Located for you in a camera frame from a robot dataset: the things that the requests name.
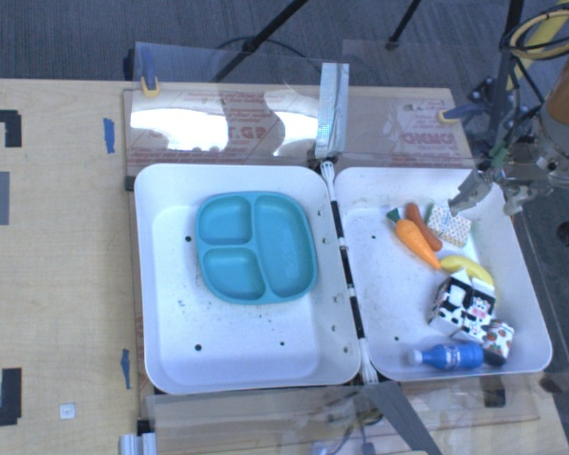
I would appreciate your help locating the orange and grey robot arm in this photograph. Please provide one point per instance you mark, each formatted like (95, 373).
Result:
(563, 97)

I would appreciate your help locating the white plastic tray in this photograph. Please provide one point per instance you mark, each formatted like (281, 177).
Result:
(246, 344)
(393, 296)

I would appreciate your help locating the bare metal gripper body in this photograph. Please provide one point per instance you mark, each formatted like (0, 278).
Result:
(526, 166)

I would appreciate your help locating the orange-brown sausage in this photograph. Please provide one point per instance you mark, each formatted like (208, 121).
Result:
(424, 228)

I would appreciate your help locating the white orange patterned packet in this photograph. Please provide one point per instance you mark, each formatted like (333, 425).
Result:
(453, 228)

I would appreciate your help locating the white can with strawberry print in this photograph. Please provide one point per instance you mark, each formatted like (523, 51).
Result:
(499, 338)

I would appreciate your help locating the blue bottle with white cap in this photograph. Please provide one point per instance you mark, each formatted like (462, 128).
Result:
(450, 356)

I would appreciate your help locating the thin black and white rod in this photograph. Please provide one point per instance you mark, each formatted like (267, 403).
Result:
(345, 254)

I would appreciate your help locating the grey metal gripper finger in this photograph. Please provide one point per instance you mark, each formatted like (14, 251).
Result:
(517, 199)
(471, 191)

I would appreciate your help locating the blue divided plate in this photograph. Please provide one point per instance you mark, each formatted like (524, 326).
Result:
(275, 244)

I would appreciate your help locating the orange carrot with green top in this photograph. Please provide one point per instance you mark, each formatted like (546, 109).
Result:
(415, 242)

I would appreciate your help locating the brown cardboard board red print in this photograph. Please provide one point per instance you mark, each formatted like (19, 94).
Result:
(389, 126)

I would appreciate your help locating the black and white cow carton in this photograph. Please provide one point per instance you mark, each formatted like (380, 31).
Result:
(460, 308)

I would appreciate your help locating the yellow banana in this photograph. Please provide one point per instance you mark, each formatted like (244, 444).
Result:
(469, 267)

